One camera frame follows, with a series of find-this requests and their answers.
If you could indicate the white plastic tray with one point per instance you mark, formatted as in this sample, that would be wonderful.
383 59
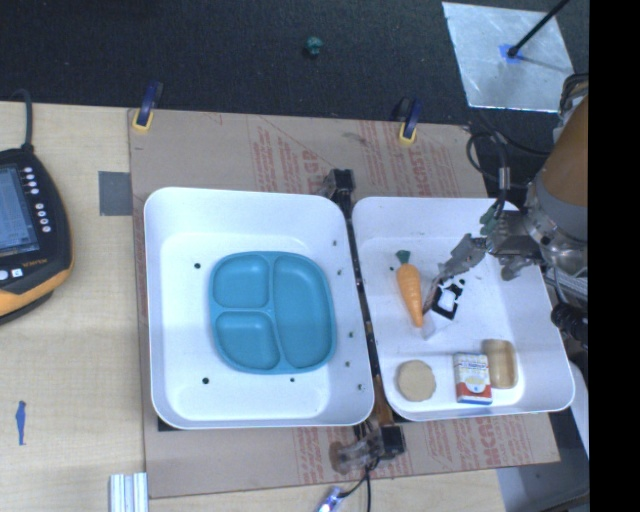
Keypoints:
185 300
505 310

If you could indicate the brown cardboard board red print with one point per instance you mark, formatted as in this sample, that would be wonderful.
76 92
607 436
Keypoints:
225 150

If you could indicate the tan bread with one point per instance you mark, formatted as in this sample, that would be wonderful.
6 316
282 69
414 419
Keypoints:
501 364

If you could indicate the blue divided plate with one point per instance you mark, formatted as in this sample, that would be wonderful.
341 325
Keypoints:
300 310

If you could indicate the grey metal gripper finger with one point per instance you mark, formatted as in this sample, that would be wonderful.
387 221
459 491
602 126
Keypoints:
517 267
462 255

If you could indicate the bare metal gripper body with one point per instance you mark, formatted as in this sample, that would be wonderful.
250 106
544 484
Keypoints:
515 240

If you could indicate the red and white carton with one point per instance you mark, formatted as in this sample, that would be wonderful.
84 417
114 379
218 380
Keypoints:
472 380

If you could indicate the black and white carton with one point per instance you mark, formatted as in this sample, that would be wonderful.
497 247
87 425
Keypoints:
446 300

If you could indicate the orange carrot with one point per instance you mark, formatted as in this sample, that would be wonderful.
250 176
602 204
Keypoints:
409 287

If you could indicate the round tan biscuit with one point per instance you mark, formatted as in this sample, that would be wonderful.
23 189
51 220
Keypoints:
416 381

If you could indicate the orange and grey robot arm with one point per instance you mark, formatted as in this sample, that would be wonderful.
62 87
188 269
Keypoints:
570 150

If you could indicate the black cylinder on white bracket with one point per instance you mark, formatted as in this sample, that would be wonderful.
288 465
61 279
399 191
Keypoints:
570 320

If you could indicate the small green lump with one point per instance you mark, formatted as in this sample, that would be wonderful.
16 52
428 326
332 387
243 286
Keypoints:
313 45

